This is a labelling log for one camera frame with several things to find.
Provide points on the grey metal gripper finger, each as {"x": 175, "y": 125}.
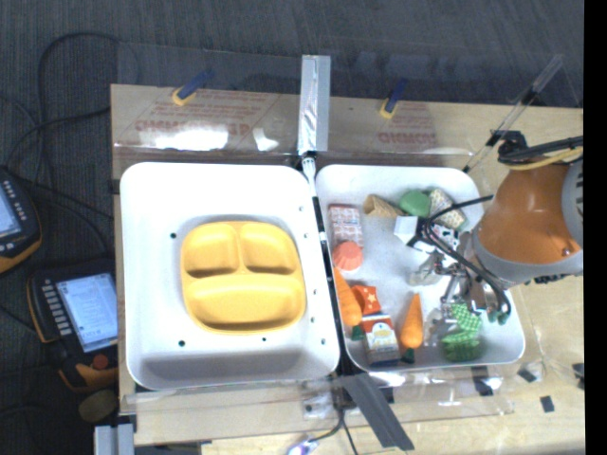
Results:
{"x": 448, "y": 301}
{"x": 476, "y": 303}

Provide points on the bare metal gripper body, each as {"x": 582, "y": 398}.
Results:
{"x": 467, "y": 273}

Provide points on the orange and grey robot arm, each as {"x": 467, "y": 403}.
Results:
{"x": 526, "y": 221}

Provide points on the green checkered packet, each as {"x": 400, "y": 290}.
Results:
{"x": 462, "y": 334}

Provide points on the clear plastic bottle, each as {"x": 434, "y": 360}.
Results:
{"x": 423, "y": 275}

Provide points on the orange carrot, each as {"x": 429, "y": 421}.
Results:
{"x": 412, "y": 325}
{"x": 347, "y": 303}

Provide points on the beige checkered packet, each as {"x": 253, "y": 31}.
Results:
{"x": 450, "y": 216}

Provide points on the white plastic tray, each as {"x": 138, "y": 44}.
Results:
{"x": 152, "y": 273}
{"x": 393, "y": 263}

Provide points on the white carton with black spots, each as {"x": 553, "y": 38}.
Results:
{"x": 405, "y": 229}

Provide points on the orange and white carton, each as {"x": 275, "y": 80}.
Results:
{"x": 380, "y": 341}

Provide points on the red carton with star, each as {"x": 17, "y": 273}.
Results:
{"x": 369, "y": 299}

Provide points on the green round biscuit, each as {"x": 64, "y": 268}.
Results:
{"x": 414, "y": 203}

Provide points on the tan waffle cone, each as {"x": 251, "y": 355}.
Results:
{"x": 378, "y": 206}

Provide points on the orange ribbed cupcake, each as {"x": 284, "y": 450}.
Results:
{"x": 347, "y": 256}

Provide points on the pink and white packet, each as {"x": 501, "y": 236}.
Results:
{"x": 345, "y": 223}

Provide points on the thin black and white rod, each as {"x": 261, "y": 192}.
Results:
{"x": 317, "y": 209}

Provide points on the yellow divided plate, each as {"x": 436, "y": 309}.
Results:
{"x": 242, "y": 296}

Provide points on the brown cardboard board red print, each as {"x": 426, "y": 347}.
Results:
{"x": 199, "y": 116}

